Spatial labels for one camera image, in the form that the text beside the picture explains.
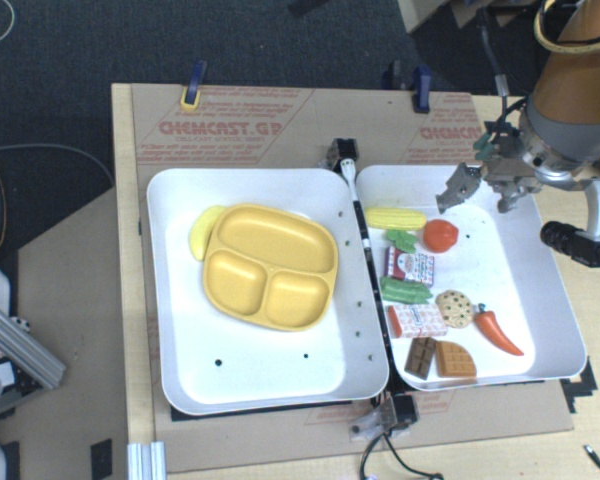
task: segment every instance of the yellow divided plate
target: yellow divided plate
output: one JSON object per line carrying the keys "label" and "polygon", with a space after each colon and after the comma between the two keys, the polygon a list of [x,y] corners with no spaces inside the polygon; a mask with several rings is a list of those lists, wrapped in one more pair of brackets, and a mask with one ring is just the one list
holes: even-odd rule
{"label": "yellow divided plate", "polygon": [[254,204],[227,208],[207,247],[204,290],[220,311],[254,324],[301,331],[331,302],[338,248],[320,224]]}

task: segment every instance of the blue clamp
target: blue clamp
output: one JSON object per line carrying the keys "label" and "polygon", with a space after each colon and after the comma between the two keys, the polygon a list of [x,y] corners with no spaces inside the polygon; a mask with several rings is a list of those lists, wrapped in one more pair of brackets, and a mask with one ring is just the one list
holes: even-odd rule
{"label": "blue clamp", "polygon": [[180,107],[186,111],[192,111],[198,108],[200,103],[200,84],[204,79],[204,74],[207,71],[207,61],[197,60],[193,64],[193,73],[191,74],[191,81],[189,85],[182,91],[182,97],[180,98]]}
{"label": "blue clamp", "polygon": [[413,70],[413,110],[418,114],[428,114],[429,91],[431,90],[431,70],[426,64],[421,64]]}

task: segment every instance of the pen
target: pen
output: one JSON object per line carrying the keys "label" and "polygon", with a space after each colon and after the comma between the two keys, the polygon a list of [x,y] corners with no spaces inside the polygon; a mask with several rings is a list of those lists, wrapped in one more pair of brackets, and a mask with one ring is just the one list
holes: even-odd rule
{"label": "pen", "polygon": [[591,457],[591,460],[593,461],[593,463],[596,466],[598,466],[598,468],[600,468],[600,457],[598,457],[598,454],[593,451],[593,448],[591,448],[591,446],[589,446],[588,444],[585,444],[584,450],[587,452],[587,455],[589,455],[589,457]]}

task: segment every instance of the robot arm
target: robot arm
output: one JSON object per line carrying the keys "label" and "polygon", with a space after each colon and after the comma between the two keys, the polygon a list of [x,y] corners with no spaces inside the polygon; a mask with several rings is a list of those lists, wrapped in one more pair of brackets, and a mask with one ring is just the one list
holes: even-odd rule
{"label": "robot arm", "polygon": [[[600,266],[600,180],[579,179],[582,169],[600,159],[600,0],[580,0],[556,42],[544,34],[544,14],[558,0],[545,0],[536,15],[537,40],[551,51],[533,93],[503,111],[474,144],[480,167],[458,166],[447,190],[436,196],[438,209],[462,203],[482,180],[501,195],[506,213],[544,185],[584,191],[589,206],[587,230],[549,223],[543,242],[587,266]],[[520,112],[518,128],[506,122]]]}

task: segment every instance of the banana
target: banana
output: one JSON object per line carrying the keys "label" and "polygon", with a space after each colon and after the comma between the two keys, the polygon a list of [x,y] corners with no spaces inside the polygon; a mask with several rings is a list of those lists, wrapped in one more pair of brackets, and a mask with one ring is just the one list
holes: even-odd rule
{"label": "banana", "polygon": [[189,249],[198,261],[204,260],[211,232],[216,225],[216,221],[225,210],[226,207],[224,206],[211,206],[202,212],[200,217],[193,223],[189,232]]}

